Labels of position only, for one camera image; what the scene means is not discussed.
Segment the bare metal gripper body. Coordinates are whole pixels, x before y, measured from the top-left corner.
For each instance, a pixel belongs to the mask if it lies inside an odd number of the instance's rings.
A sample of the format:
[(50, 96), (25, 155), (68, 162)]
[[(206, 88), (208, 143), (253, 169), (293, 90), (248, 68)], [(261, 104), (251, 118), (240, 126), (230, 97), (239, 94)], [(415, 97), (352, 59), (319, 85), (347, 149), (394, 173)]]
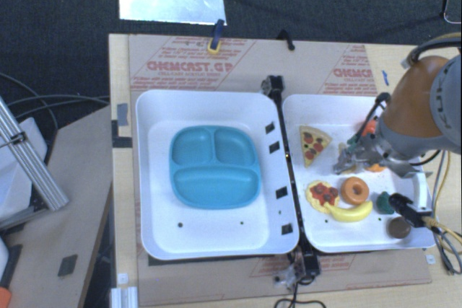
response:
[(387, 167), (399, 177), (411, 177), (416, 169), (409, 163), (411, 157), (399, 153), (380, 135), (353, 136), (347, 141), (347, 157), (362, 168), (378, 164)]

